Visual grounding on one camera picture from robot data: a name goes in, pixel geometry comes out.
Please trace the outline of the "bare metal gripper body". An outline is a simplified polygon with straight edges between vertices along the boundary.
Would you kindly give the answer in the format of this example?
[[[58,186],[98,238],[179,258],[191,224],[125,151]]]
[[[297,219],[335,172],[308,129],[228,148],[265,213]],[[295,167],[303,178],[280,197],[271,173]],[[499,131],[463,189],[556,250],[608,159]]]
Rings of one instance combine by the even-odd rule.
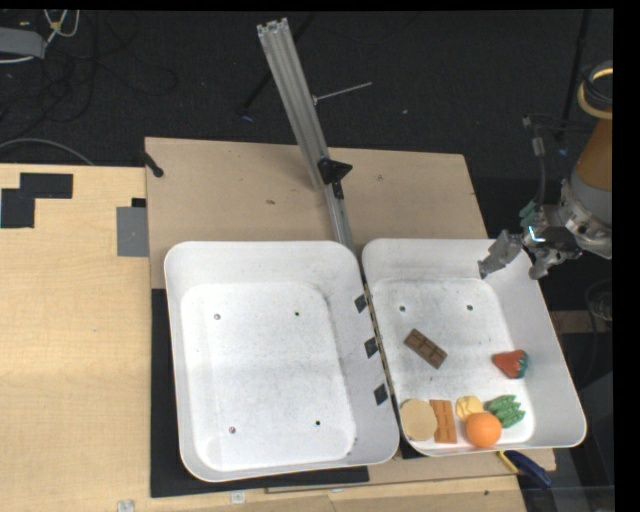
[[[612,193],[563,187],[553,204],[529,202],[519,212],[522,241],[532,253],[553,251],[555,265],[591,253],[612,258]]]

